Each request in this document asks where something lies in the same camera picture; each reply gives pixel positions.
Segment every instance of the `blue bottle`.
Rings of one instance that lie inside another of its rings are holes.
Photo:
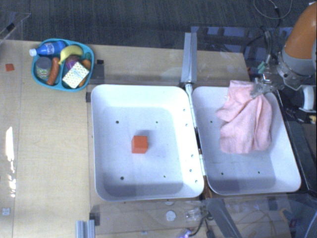
[[[64,41],[56,41],[56,42],[46,42],[39,46],[37,49],[30,49],[30,55],[32,57],[36,55],[49,56],[56,55],[61,52],[63,48],[66,47]]]

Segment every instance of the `white and yellow box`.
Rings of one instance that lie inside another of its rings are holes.
[[[80,62],[77,62],[64,76],[63,81],[71,88],[76,88],[88,73],[89,71]]]

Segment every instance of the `white cap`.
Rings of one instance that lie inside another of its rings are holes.
[[[35,57],[36,54],[36,49],[30,49],[30,56]]]

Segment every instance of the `orange block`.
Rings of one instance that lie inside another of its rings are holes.
[[[148,150],[147,136],[134,136],[131,142],[132,153],[146,153]]]

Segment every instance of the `white plastic tray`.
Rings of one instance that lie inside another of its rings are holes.
[[[209,186],[221,195],[293,192],[301,177],[276,97],[266,94],[272,106],[272,143],[266,151],[227,154],[220,150],[220,127],[215,115],[226,101],[226,87],[198,87],[193,102]]]
[[[107,201],[191,198],[204,180],[187,94],[178,87],[100,85],[91,95],[95,181]],[[134,135],[148,137],[131,153]]]

